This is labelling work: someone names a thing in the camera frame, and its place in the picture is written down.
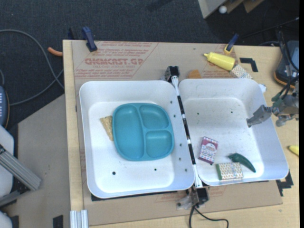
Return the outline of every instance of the teal tray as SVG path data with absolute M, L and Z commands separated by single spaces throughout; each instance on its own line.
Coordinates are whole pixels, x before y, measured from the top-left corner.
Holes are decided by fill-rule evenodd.
M 157 160 L 173 150 L 172 124 L 159 105 L 123 104 L 113 113 L 112 128 L 116 149 L 127 160 Z

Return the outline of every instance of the dark floor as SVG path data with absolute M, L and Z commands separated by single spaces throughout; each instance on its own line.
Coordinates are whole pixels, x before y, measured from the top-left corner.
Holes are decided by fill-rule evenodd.
M 61 57 L 47 52 L 62 50 L 68 30 L 88 26 L 95 40 L 227 43 L 235 33 L 237 45 L 276 41 L 275 29 L 243 38 L 299 17 L 299 0 L 265 0 L 252 12 L 243 5 L 230 14 L 214 12 L 202 17 L 198 0 L 0 0 L 0 70 L 10 100 L 8 129 L 64 93 L 55 82 L 63 68 Z M 20 30 L 33 38 L 19 32 Z M 282 28 L 287 40 L 299 39 L 299 21 Z

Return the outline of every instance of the cardboard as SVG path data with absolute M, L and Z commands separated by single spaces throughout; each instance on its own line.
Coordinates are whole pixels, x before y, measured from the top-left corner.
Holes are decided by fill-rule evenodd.
M 158 80 L 168 66 L 178 66 L 179 79 L 192 70 L 202 78 L 232 78 L 228 71 L 208 62 L 204 53 L 223 54 L 224 44 L 184 44 L 156 42 L 97 41 L 98 48 L 89 52 L 85 41 L 72 41 L 75 76 L 76 108 L 79 88 L 91 80 Z M 230 56 L 236 59 L 234 51 Z M 86 183 L 81 112 L 77 111 L 84 206 L 88 210 L 89 225 L 102 225 L 143 219 L 188 215 L 189 210 L 177 209 L 176 201 L 186 192 L 98 200 L 92 197 Z M 209 201 L 201 207 L 204 213 L 281 204 L 276 181 L 206 187 Z

